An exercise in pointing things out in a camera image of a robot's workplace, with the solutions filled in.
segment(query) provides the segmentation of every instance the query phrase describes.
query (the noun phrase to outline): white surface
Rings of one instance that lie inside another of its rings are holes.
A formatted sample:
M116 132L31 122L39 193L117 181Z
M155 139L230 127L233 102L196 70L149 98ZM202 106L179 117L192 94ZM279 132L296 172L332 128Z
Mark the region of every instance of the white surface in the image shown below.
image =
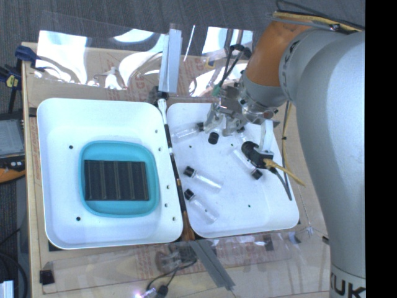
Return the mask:
M210 104L172 105L167 112L171 133L182 124L204 122L209 109ZM246 129L248 139L259 143L261 127L249 124ZM195 232L205 238L216 238L295 226L299 219L297 203L293 194L292 201L289 200L278 177L262 170L263 176L255 180L233 158L233 149L241 145L237 137L220 136L218 143L211 145L207 141L208 135L201 132L194 138L173 144L183 190L190 188L197 195L206 198L219 213L215 223L206 224L190 210L189 203L186 202L190 223ZM281 165L282 159L276 140L273 140L271 150L274 152L274 161ZM221 191L211 194L203 186L195 184L192 178L183 174L186 166L210 173L223 181Z
M176 183L162 117L155 106L51 98L39 105L37 121L45 230L55 246L74 249L166 243L180 236L183 224ZM78 186L79 154L85 144L96 140L139 143L154 155L159 204L152 213L103 217L84 207Z

